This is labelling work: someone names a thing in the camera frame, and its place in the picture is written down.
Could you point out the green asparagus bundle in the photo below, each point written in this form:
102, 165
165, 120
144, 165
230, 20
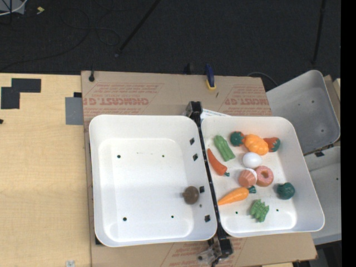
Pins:
224, 148

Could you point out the brown cardboard board red print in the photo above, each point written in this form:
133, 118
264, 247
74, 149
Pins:
133, 93

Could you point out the red chili pepper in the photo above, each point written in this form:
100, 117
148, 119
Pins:
215, 164

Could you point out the thin black and white rod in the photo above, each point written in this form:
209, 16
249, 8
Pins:
209, 174

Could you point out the white plastic tray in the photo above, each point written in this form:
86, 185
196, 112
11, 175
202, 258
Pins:
144, 177
289, 160

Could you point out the brown mushroom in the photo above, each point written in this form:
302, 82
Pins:
191, 195

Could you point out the white egg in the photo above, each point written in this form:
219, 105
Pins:
251, 160

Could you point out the orange cupcake with white top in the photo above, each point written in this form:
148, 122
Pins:
246, 179

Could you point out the orange carrot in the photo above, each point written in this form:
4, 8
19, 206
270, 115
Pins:
235, 195

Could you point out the red strawberry with green top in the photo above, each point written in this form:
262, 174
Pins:
274, 144

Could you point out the pink doughnut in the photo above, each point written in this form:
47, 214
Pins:
267, 180

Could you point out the light green lettuce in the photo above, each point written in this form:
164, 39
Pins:
259, 210

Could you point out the dark green broccoli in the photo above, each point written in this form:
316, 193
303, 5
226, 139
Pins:
286, 191

